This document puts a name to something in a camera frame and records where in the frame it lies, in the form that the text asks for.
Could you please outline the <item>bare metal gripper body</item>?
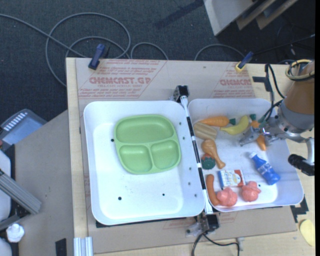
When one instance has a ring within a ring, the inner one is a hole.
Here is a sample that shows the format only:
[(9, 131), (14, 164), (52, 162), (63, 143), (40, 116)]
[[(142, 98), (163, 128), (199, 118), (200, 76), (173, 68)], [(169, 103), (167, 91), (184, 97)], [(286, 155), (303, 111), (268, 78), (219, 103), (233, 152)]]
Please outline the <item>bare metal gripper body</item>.
[(284, 116), (270, 117), (267, 122), (262, 124), (262, 128), (269, 141), (274, 141), (276, 139), (289, 139), (292, 141), (304, 140), (301, 136), (301, 133), (303, 133), (304, 130), (289, 123)]

